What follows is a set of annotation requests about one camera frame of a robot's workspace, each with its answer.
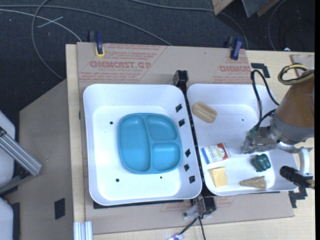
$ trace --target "white plastic part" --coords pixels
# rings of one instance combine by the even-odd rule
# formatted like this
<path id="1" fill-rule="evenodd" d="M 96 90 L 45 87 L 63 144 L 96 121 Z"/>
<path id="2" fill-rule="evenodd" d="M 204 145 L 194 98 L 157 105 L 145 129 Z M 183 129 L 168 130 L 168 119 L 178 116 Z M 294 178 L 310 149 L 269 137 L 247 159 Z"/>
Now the white plastic part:
<path id="1" fill-rule="evenodd" d="M 26 152 L 10 135 L 4 134 L 0 138 L 0 148 L 7 152 L 15 161 L 25 168 L 32 176 L 39 174 L 41 163 Z"/>
<path id="2" fill-rule="evenodd" d="M 298 152 L 300 160 L 300 173 L 308 174 L 310 172 L 310 155 L 307 148 L 303 147 Z"/>
<path id="3" fill-rule="evenodd" d="M 97 203 L 108 206 L 192 199 L 199 195 L 202 179 L 180 89 L 162 84 L 93 84 L 85 89 L 83 103 L 89 191 Z M 165 173 L 136 174 L 123 166 L 117 128 L 122 117 L 133 113 L 162 114 L 173 120 L 182 144 L 179 167 Z"/>
<path id="4" fill-rule="evenodd" d="M 191 207 L 182 211 L 182 220 L 194 220 L 199 216 L 202 216 L 203 213 L 206 211 L 205 200 L 202 198 L 196 203 L 194 203 Z"/>
<path id="5" fill-rule="evenodd" d="M 0 198 L 0 239 L 12 240 L 14 231 L 14 211 L 10 204 Z"/>
<path id="6" fill-rule="evenodd" d="M 92 221 L 85 223 L 73 223 L 73 239 L 74 240 L 93 240 L 94 233 L 92 228 Z"/>
<path id="7" fill-rule="evenodd" d="M 262 114 L 275 109 L 276 105 L 270 99 L 266 87 L 257 85 L 257 90 L 263 104 Z M 225 143 L 230 154 L 229 159 L 210 164 L 207 164 L 203 155 L 200 154 L 205 184 L 212 193 L 218 196 L 227 196 L 288 191 L 297 188 L 279 173 L 282 166 L 298 169 L 293 154 L 278 148 L 264 152 L 270 160 L 271 168 L 257 172 L 251 161 L 259 153 L 242 153 L 248 131 L 259 120 L 259 108 L 252 85 L 193 84 L 187 91 L 187 97 L 190 106 L 202 102 L 217 112 L 217 117 L 212 124 L 206 123 L 196 116 L 192 117 L 199 151 L 210 145 Z M 269 121 L 270 119 L 266 118 L 261 126 L 268 126 Z M 215 187 L 209 170 L 217 167 L 225 167 L 228 185 Z M 266 189 L 240 185 L 240 181 L 260 176 L 265 177 Z"/>
<path id="8" fill-rule="evenodd" d="M 15 138 L 14 124 L 0 111 L 0 126 L 11 138 Z M 0 147 L 0 186 L 11 180 L 14 174 L 14 159 Z"/>
<path id="9" fill-rule="evenodd" d="M 182 240 L 185 237 L 182 234 L 176 234 L 173 237 L 168 238 L 168 240 Z"/>

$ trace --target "wooden table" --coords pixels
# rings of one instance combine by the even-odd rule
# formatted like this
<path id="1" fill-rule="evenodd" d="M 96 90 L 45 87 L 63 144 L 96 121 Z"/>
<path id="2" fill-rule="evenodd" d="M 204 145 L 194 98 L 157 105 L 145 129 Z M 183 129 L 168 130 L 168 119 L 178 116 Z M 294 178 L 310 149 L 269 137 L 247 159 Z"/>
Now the wooden table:
<path id="1" fill-rule="evenodd" d="M 246 51 L 250 63 L 264 63 L 269 70 L 271 78 L 267 79 L 275 98 L 280 101 L 286 93 L 288 86 L 277 81 L 279 70 L 292 63 L 290 55 L 309 55 L 312 53 L 276 52 L 276 51 Z M 80 97 L 77 69 L 77 46 L 66 46 L 67 61 L 67 90 L 70 130 L 70 154 L 72 172 L 73 220 L 85 222 L 84 176 L 81 145 L 81 125 L 79 120 Z M 314 139 L 309 139 L 305 147 L 314 147 Z M 311 169 L 314 174 L 314 149 L 311 151 Z M 242 221 L 234 223 L 211 224 L 204 226 L 207 239 L 315 239 L 315 191 L 307 189 L 308 197 L 297 202 L 298 208 L 294 210 L 294 217 L 281 219 L 268 219 L 257 221 Z M 131 231 L 94 235 L 95 240 L 165 240 L 181 231 L 182 228 L 164 228 L 156 230 Z M 184 233 L 185 239 L 202 239 L 201 228 L 198 225 L 191 227 Z"/>

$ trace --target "blue plastic plate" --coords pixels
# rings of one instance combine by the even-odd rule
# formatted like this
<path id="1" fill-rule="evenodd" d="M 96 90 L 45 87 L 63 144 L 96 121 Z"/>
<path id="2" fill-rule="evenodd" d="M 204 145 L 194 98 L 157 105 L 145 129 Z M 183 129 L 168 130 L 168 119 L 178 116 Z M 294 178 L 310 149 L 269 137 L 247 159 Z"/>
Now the blue plastic plate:
<path id="1" fill-rule="evenodd" d="M 124 116 L 118 125 L 117 142 L 122 164 L 136 174 L 166 173 L 182 161 L 178 128 L 162 114 Z"/>

